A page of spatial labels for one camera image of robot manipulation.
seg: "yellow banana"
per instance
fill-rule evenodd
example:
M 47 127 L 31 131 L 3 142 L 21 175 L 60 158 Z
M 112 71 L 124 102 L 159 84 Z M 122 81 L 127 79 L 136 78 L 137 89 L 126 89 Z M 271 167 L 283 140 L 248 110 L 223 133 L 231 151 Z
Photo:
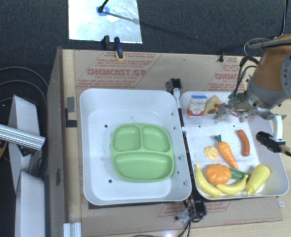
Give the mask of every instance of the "yellow banana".
M 236 181 L 233 184 L 218 184 L 216 185 L 216 187 L 225 194 L 230 194 L 230 195 L 236 194 L 245 189 L 246 181 L 248 177 L 249 177 L 248 175 L 244 175 L 244 177 L 241 180 Z
M 217 197 L 221 194 L 221 191 L 219 189 L 207 182 L 204 174 L 200 170 L 199 164 L 196 164 L 195 178 L 199 189 L 201 189 L 204 193 L 212 197 Z

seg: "metal plate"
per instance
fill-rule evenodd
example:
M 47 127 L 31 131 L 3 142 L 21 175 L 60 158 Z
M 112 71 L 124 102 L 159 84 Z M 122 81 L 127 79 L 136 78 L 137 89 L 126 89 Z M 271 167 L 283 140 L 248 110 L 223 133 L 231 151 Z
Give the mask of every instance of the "metal plate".
M 104 13 L 97 9 L 105 0 L 69 0 L 69 38 L 100 41 L 109 35 L 110 41 L 142 43 L 136 0 L 109 0 Z

